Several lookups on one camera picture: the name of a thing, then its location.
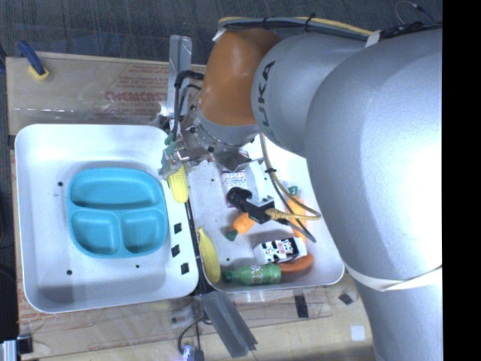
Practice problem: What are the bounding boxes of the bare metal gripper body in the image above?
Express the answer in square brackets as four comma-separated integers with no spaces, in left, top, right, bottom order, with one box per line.
[174,123,250,171]

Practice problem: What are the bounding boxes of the yellow corn cob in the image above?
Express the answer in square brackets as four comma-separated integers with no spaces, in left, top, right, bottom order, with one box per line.
[167,165,190,204]

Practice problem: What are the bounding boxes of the white plastic tray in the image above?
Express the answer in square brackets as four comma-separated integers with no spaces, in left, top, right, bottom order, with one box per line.
[14,123,201,314]
[185,141,346,293]

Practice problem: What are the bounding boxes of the white carton pink print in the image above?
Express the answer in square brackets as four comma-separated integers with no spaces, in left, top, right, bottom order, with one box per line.
[219,170,250,203]

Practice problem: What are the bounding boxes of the blue divided plate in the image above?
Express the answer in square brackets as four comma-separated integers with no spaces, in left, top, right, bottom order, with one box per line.
[67,167,169,259]

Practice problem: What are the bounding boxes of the small orange carrot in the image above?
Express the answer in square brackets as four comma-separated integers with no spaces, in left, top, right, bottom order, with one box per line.
[224,212,256,241]

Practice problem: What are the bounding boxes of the yellow banana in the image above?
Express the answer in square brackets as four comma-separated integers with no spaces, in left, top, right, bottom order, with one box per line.
[196,226,222,284]

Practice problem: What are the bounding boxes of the brown cardboard board red print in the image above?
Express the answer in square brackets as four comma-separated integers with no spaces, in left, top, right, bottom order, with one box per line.
[5,50,374,361]

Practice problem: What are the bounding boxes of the long orange carrot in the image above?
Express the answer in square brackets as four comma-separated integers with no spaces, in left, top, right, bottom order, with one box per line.
[283,185,313,241]

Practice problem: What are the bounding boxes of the white carton black print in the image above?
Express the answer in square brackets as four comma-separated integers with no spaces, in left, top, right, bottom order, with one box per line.
[252,236,309,265]

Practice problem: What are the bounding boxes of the green plastic bottle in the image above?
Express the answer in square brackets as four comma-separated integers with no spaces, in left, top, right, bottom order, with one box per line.
[221,263,283,287]

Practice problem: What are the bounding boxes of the orange disc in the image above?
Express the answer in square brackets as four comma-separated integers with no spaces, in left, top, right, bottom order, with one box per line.
[277,253,315,275]

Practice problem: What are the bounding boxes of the black cylinder on white bracket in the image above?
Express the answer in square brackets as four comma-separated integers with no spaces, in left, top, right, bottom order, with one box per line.
[226,159,277,225]

